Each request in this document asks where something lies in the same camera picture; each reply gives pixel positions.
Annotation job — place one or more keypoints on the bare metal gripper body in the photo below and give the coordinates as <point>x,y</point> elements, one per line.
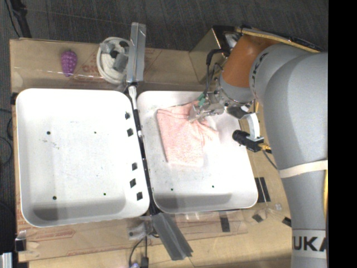
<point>216,108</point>

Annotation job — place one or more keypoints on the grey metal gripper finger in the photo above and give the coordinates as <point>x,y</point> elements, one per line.
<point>197,108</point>
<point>195,117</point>

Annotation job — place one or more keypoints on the pink towel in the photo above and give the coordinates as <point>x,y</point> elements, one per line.
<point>181,141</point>

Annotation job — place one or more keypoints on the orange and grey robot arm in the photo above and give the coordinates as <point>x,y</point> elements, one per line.
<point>293,99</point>

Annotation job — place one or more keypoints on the white plastic tray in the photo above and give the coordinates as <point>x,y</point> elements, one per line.
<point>78,155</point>
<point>195,186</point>

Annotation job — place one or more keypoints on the purple grapes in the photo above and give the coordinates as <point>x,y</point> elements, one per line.
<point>69,61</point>

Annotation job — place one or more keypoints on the brown cardboard board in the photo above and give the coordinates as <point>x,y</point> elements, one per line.
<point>42,63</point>

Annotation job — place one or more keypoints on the black cylinder on white bracket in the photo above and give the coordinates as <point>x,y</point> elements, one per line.
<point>252,143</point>

